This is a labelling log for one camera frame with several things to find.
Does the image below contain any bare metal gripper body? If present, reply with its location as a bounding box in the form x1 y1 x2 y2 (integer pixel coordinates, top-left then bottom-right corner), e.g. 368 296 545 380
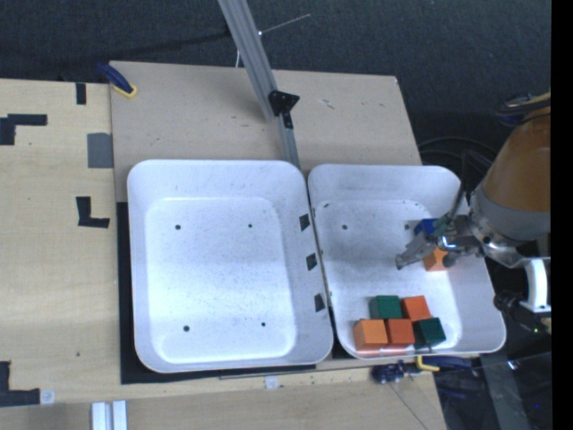
436 220 526 269

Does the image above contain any orange cube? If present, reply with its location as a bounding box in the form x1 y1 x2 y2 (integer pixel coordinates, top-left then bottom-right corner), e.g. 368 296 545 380
422 247 449 272
385 317 416 347
352 318 389 352
400 295 432 323

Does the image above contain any blue cube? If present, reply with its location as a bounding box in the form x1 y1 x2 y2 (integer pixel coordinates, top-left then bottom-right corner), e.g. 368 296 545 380
413 218 440 237

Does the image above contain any white plastic tray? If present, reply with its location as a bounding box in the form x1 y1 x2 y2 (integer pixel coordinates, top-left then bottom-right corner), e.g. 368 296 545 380
306 163 508 360
126 159 335 374

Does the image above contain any green cube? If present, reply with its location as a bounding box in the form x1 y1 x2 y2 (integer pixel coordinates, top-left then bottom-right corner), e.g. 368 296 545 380
368 295 404 321
412 316 448 349

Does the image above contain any pale wood board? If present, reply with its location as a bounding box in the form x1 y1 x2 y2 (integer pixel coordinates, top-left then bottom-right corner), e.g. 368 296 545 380
108 60 450 381

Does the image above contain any black cylinder on white bracket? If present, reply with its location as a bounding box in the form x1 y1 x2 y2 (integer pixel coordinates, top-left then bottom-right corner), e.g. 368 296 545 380
493 257 552 327

